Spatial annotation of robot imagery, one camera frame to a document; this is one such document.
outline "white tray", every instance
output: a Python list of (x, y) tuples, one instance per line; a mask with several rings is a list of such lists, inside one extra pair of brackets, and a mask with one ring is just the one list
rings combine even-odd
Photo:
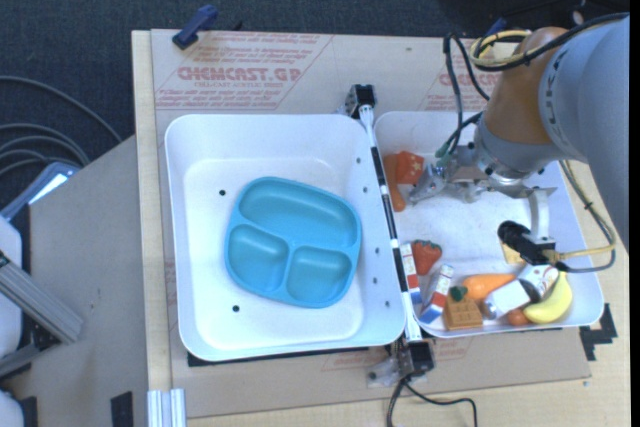
[[(435, 162), (435, 151), (454, 131), (457, 115), (451, 112), (388, 112), (375, 124), (375, 134), (381, 156), (409, 151), (425, 158), (425, 163)], [(473, 139), (474, 126), (463, 132), (460, 144)], [(571, 199), (565, 187), (557, 163), (545, 169), (542, 175), (531, 177), (527, 184), (540, 187), (557, 187), (549, 197), (550, 236), (556, 240), (558, 251), (584, 249), (584, 240), (576, 219)], [(484, 192), (474, 203), (464, 202), (447, 189), (440, 195), (423, 200), (416, 205), (407, 202), (402, 212), (394, 214), (398, 240), (431, 240), (443, 249), (438, 264), (454, 268), (453, 284), (461, 284), (471, 274), (490, 272), (518, 273), (519, 265), (508, 264), (504, 259), (497, 236), (500, 223), (512, 220), (531, 226), (531, 210), (526, 199), (512, 199), (503, 194)], [(593, 264), (589, 256), (571, 258), (568, 265), (581, 268)], [(430, 324), (421, 324), (428, 333), (440, 338), (453, 338), (507, 331), (526, 331), (540, 328), (586, 326), (597, 322), (604, 309), (604, 298), (596, 273), (569, 274), (574, 293), (571, 309), (554, 324), (513, 327), (504, 319), (486, 321), (481, 328), (449, 331), (439, 318)]]
[[(178, 323), (194, 356), (221, 361), (385, 345), (405, 325), (386, 217), (366, 133), (338, 114), (193, 114), (166, 131)], [(292, 306), (239, 287), (224, 263), (241, 189), (276, 176), (347, 200), (362, 248), (346, 295), (327, 308)]]

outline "blue clamp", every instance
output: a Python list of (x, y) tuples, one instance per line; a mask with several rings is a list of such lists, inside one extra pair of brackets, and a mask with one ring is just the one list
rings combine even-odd
[(213, 28), (213, 24), (218, 18), (218, 10), (207, 4), (202, 6), (193, 18), (189, 20), (189, 23), (184, 26), (178, 34), (173, 37), (173, 42), (178, 45), (182, 50), (193, 45), (198, 41), (198, 31), (206, 31)]

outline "yellow banana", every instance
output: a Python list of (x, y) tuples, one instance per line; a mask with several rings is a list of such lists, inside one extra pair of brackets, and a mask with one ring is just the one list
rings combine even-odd
[(535, 324), (549, 324), (558, 320), (571, 306), (573, 292), (566, 272), (560, 272), (549, 295), (539, 303), (530, 304), (522, 312)]

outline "toy banana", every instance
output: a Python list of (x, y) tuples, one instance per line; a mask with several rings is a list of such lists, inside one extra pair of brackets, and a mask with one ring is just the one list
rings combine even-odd
[(548, 324), (562, 317), (571, 306), (572, 300), (573, 292), (567, 273), (561, 272), (549, 295), (539, 303), (525, 307), (523, 313), (535, 324)]

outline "blue plate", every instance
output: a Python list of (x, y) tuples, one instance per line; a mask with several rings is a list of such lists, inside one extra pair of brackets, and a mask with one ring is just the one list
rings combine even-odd
[(327, 191), (264, 177), (241, 191), (225, 238), (233, 280), (255, 294), (307, 308), (339, 301), (358, 264), (355, 209)]

